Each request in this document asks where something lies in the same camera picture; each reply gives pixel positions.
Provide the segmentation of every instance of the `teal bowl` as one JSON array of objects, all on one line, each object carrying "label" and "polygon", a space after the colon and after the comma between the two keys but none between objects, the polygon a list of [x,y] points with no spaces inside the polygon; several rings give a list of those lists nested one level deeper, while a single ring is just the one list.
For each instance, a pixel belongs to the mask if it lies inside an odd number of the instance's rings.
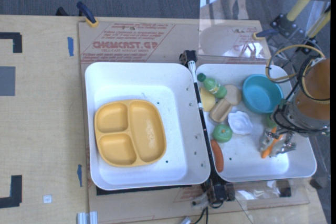
[{"label": "teal bowl", "polygon": [[265,75],[247,77],[242,90],[244,105],[258,114],[272,113],[284,97],[281,88]]}]

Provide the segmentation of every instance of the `bottle cap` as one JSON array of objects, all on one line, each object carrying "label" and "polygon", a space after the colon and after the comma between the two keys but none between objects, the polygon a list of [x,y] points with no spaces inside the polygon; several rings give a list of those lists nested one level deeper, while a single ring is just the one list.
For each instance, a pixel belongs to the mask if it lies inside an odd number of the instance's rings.
[{"label": "bottle cap", "polygon": [[200,82],[203,82],[206,78],[206,75],[204,75],[203,73],[199,73],[197,75],[197,79],[200,81]]}]

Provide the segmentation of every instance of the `light wood surface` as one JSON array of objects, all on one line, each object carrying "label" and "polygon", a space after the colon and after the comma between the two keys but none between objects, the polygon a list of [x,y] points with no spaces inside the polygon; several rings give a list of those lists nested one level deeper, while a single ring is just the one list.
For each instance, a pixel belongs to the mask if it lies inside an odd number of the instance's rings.
[{"label": "light wood surface", "polygon": [[[189,19],[98,19],[198,24]],[[83,17],[0,15],[0,32],[23,36],[22,54],[12,53],[11,41],[0,39],[0,66],[16,68],[15,96],[0,96],[0,198],[9,196],[10,176],[23,177],[22,203],[1,208],[1,223],[76,223],[77,213],[89,212],[78,40],[82,21]],[[68,37],[73,38],[72,57]],[[44,195],[52,195],[52,202],[44,204]],[[326,223],[309,184],[307,195],[308,204],[210,214],[209,223]]]}]

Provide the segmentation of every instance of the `green bottle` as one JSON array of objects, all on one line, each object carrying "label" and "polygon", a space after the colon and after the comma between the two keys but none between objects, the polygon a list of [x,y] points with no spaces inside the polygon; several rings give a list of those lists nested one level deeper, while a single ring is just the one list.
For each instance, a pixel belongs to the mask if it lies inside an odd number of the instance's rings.
[{"label": "green bottle", "polygon": [[226,88],[220,85],[215,79],[207,78],[203,73],[197,75],[197,79],[203,83],[206,90],[212,93],[215,97],[221,99],[226,95]]}]

